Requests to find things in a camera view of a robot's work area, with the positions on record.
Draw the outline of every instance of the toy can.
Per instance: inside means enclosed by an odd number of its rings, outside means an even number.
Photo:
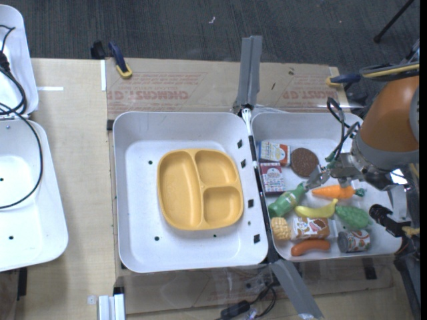
[[[342,253],[367,251],[371,246],[371,239],[366,230],[341,231],[338,234],[338,247]]]

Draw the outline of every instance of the green bottle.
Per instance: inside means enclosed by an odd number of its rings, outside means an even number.
[[[303,183],[298,184],[293,190],[283,192],[276,201],[268,205],[268,215],[270,218],[284,217],[286,213],[298,205],[302,195],[305,193],[306,189]]]

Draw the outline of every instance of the brown cookie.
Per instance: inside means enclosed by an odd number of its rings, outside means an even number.
[[[291,152],[291,168],[300,177],[308,178],[317,165],[319,159],[309,149],[297,148]]]

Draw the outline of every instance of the wooden table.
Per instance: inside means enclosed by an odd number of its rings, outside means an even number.
[[[16,319],[96,319],[94,300],[116,280],[107,103],[100,61],[33,59],[39,110],[47,133],[69,232],[58,259],[28,267],[27,294]],[[399,273],[380,289],[315,296],[327,319],[411,319]],[[130,319],[215,319],[218,309],[130,315]],[[300,319],[288,299],[269,319]]]

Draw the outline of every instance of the toy sausage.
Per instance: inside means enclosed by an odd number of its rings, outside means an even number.
[[[291,248],[292,256],[301,256],[309,250],[329,250],[331,243],[326,239],[306,239]]]

